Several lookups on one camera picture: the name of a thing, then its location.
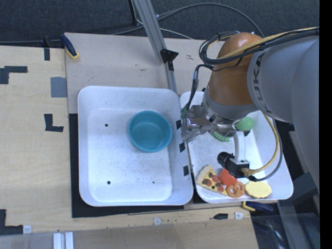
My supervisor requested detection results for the red toy tomato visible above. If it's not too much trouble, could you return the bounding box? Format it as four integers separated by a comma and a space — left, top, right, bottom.
219, 168, 238, 186

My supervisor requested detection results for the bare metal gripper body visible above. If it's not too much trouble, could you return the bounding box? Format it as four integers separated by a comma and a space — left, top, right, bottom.
185, 104, 241, 137

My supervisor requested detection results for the yellow round biscuit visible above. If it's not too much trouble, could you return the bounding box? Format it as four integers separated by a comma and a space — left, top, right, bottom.
245, 181, 272, 199

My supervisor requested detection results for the blue bowl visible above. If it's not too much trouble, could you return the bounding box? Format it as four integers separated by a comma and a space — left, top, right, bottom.
128, 110, 173, 154

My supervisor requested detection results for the black cylinder on white bracket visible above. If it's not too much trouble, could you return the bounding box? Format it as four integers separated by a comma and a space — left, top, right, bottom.
216, 130, 252, 179

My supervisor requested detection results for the toy pizza slice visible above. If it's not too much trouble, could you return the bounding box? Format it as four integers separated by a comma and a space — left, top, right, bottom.
196, 164, 229, 197

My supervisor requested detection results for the green pea pod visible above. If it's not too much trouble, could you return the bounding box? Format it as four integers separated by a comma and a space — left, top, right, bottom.
211, 130, 231, 143

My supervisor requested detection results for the orange toy pretzel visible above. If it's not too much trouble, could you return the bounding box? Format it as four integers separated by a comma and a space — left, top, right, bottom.
225, 181, 246, 199

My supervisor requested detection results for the green round toy fruit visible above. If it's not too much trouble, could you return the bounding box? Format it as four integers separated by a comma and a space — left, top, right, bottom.
236, 116, 255, 132

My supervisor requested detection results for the white plastic tray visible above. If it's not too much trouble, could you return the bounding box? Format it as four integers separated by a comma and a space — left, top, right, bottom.
77, 85, 195, 207
179, 91, 294, 204

